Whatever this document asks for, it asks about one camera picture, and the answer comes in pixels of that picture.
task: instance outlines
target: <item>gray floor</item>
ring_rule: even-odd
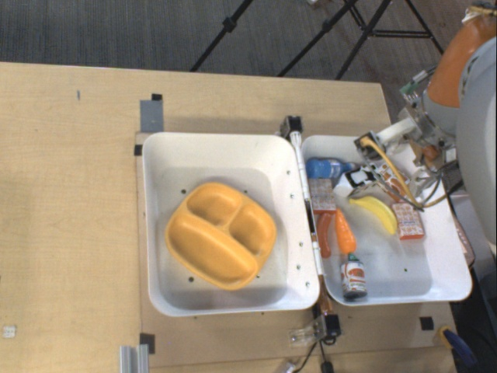
[[[0,0],[0,61],[187,71],[241,1]],[[445,48],[473,0],[412,1]],[[367,18],[379,2],[361,0]],[[341,4],[255,0],[201,71],[274,76]],[[420,30],[402,0],[381,27]],[[359,35],[347,15],[287,76],[333,79]],[[371,39],[343,79],[380,82],[395,118],[398,89],[439,59],[429,40]]]

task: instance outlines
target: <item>yellow plate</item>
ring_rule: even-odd
[[[169,252],[224,290],[238,290],[261,270],[276,241],[276,225],[255,201],[221,183],[197,187],[165,229]]]

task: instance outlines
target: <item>white tray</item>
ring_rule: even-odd
[[[305,309],[319,283],[291,145],[271,135],[158,133],[143,147],[148,292],[171,316]],[[266,264],[245,288],[225,291],[188,271],[169,253],[165,226],[185,194],[218,181],[263,206],[278,236]]]
[[[314,136],[303,144],[304,159],[334,157],[360,162],[354,137]],[[406,173],[415,171],[410,148],[394,157]],[[443,195],[442,187],[434,198]],[[422,213],[426,237],[399,240],[389,235],[379,221],[361,207],[338,199],[357,239],[356,254],[364,263],[368,296],[348,302],[342,295],[340,265],[344,256],[335,239],[334,222],[328,239],[332,256],[323,260],[325,281],[331,296],[345,305],[383,305],[409,302],[448,302],[466,298],[471,276],[446,201]]]

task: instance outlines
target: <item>wooden table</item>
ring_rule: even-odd
[[[2,373],[118,371],[119,346],[137,345],[133,150],[139,102],[152,93],[163,95],[166,131],[272,134],[287,114],[303,117],[305,136],[359,135],[389,123],[377,84],[0,64],[0,325],[17,328],[15,338],[0,338]],[[416,323],[431,315],[436,327],[454,326],[447,303],[370,308],[364,315],[382,316],[384,324],[344,334],[332,350],[337,373],[455,371],[435,332]],[[278,327],[285,318],[275,312],[254,322]],[[227,321],[218,319],[222,333]],[[369,349],[351,351],[353,336]],[[255,357],[213,343],[226,347],[232,362],[151,371],[273,373],[284,356],[295,360],[307,352],[275,343],[274,353],[243,361]],[[175,352],[190,364],[222,354],[184,342]],[[317,371],[319,363],[311,358],[304,371]]]

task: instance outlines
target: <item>blue bottle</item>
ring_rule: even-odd
[[[343,173],[354,170],[352,163],[344,163],[338,159],[309,159],[305,164],[308,178],[333,178],[338,179]]]

